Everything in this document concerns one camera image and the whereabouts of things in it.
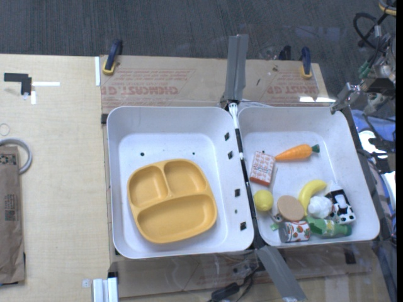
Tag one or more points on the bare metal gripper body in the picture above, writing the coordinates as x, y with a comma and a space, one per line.
382, 85

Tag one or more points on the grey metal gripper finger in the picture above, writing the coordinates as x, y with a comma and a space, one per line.
344, 96
377, 101

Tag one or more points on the orange carrot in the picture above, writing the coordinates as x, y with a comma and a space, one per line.
294, 153

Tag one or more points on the white plastic tray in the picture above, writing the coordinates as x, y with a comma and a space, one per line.
333, 175
176, 137

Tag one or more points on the yellow banana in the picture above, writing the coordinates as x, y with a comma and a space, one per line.
307, 193

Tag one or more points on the orange and white carton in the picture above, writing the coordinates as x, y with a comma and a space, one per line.
262, 168

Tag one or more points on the white garlic bulb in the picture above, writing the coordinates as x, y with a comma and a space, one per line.
319, 207

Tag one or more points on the black and white milk carton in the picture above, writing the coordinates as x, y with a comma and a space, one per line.
343, 211

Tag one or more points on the tan round biscuit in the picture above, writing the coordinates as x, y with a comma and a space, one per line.
290, 208

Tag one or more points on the yellow lemon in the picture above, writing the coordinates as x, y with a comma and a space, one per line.
263, 200

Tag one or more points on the green bottle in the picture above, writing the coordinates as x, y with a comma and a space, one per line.
329, 228

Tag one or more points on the white can with tomato print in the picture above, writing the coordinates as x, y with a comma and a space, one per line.
294, 231

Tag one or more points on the brown cardboard board red print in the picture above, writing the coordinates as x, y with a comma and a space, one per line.
163, 83

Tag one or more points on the yellow divided plate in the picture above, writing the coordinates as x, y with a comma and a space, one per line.
171, 214

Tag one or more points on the brown paper bag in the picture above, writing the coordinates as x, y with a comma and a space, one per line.
11, 231

